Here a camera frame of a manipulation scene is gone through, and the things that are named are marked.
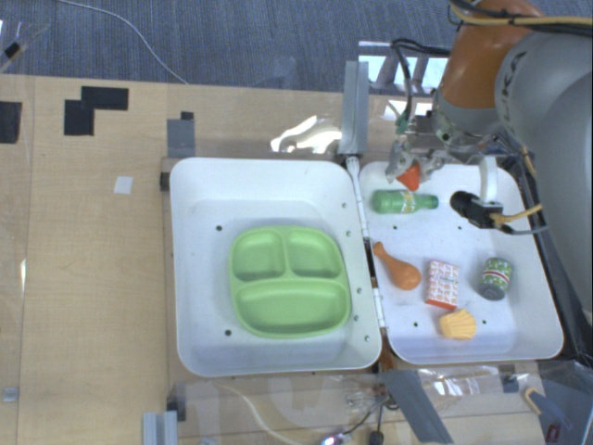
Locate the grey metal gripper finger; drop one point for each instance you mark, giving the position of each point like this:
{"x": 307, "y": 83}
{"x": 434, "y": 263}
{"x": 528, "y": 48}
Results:
{"x": 394, "y": 165}
{"x": 429, "y": 166}

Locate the yellow shell-shaped toy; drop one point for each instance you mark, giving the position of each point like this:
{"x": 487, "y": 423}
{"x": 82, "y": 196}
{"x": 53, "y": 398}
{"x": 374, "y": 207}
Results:
{"x": 458, "y": 325}

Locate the white plastic tray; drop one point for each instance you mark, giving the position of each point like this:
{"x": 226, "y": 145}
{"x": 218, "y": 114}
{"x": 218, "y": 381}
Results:
{"x": 208, "y": 193}
{"x": 463, "y": 244}

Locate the orange chicken drumstick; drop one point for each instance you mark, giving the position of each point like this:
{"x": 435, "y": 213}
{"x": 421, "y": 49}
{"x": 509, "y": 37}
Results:
{"x": 403, "y": 274}

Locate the green plastic bottle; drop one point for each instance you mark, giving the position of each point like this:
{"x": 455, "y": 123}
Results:
{"x": 394, "y": 201}

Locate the thin black and white rod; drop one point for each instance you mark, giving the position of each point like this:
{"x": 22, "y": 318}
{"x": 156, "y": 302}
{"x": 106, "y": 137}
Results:
{"x": 360, "y": 204}

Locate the orange carrot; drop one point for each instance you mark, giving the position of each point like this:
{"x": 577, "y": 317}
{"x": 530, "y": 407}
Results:
{"x": 410, "y": 177}

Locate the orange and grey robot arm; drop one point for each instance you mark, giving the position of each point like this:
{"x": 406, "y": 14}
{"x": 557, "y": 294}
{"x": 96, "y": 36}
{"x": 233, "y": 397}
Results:
{"x": 537, "y": 91}

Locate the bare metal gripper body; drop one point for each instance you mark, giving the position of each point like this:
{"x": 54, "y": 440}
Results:
{"x": 428, "y": 137}

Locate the green and white can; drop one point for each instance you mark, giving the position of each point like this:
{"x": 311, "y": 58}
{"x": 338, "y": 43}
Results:
{"x": 495, "y": 276}

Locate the orange and white carton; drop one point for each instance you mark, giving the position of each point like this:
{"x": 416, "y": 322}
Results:
{"x": 442, "y": 285}

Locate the black cylinder on white bracket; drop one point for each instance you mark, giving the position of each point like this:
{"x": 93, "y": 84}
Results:
{"x": 472, "y": 207}

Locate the green divided plate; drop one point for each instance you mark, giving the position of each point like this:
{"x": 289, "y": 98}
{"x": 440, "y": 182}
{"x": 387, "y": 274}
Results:
{"x": 289, "y": 295}

